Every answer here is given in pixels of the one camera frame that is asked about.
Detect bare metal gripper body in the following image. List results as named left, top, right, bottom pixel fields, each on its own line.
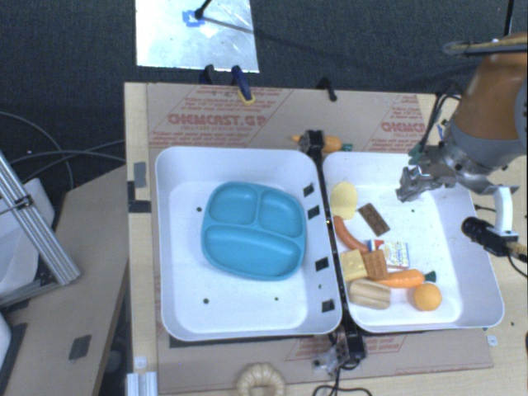
left=417, top=144, right=497, bottom=195

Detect brown chocolate bar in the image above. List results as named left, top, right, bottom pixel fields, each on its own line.
left=356, top=202, right=392, bottom=237

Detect pale yellow potato chip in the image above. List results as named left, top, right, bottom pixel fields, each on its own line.
left=329, top=180, right=359, bottom=221

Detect white carton with colour print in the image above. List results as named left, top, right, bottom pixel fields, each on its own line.
left=366, top=238, right=411, bottom=270

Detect white plastic tray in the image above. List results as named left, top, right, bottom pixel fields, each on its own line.
left=153, top=145, right=344, bottom=343
left=321, top=150, right=506, bottom=334

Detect orange sausage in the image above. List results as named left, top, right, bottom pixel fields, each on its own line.
left=332, top=214, right=370, bottom=253

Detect orange carrot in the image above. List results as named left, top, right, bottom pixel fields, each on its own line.
left=291, top=134, right=355, bottom=154
left=372, top=268, right=437, bottom=290

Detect thin black rod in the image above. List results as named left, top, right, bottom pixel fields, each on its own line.
left=309, top=146, right=356, bottom=337

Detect brown waffle biscuit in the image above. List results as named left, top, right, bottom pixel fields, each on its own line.
left=362, top=249, right=389, bottom=282

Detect yellow cheese wedge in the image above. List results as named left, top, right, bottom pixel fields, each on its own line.
left=338, top=248, right=369, bottom=283

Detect orange ball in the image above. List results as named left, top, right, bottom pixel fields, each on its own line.
left=408, top=282, right=444, bottom=313

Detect beige bread loaf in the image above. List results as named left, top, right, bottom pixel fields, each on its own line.
left=347, top=278, right=393, bottom=311

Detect brown cardboard board, red print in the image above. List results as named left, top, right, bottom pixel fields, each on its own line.
left=145, top=82, right=495, bottom=396

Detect blue divided plate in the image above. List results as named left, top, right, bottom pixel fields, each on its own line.
left=200, top=180, right=308, bottom=282

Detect beige doughnut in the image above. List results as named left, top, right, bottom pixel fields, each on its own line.
left=235, top=361, right=287, bottom=396

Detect black cylinder on white bracket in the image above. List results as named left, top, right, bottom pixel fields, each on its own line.
left=460, top=184, right=521, bottom=257

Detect black block with thin wires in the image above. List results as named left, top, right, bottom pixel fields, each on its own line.
left=328, top=330, right=369, bottom=371
left=302, top=129, right=326, bottom=153

